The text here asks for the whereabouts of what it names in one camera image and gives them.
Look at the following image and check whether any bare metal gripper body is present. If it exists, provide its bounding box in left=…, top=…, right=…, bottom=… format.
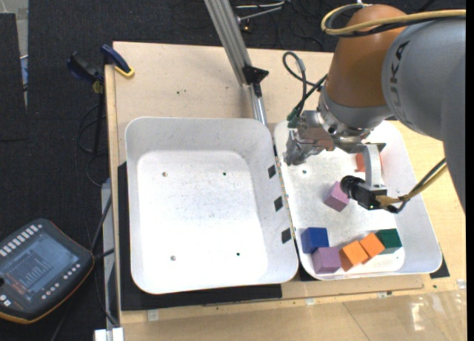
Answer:
left=295, top=110, right=372, bottom=154

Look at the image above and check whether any orange cube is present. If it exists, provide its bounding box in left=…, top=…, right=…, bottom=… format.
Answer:
left=359, top=232, right=387, bottom=259
left=338, top=239, right=370, bottom=273
left=355, top=151, right=384, bottom=173

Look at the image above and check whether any purple cube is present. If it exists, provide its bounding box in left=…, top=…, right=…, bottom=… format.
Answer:
left=311, top=246, right=342, bottom=275
left=324, top=181, right=351, bottom=213

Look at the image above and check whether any blue cube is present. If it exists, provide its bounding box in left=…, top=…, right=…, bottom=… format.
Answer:
left=300, top=226, right=330, bottom=255

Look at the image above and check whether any white plastic tray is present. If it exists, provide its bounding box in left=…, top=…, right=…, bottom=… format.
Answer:
left=273, top=119, right=444, bottom=282
left=124, top=116, right=299, bottom=295

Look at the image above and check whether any green cube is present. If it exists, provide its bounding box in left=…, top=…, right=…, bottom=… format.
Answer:
left=375, top=228, right=404, bottom=256

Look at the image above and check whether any pale wood board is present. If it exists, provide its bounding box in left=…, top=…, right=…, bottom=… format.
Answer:
left=112, top=41, right=425, bottom=313

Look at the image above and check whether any black cylinder on white bracket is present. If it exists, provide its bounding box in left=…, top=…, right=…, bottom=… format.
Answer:
left=339, top=142, right=389, bottom=211

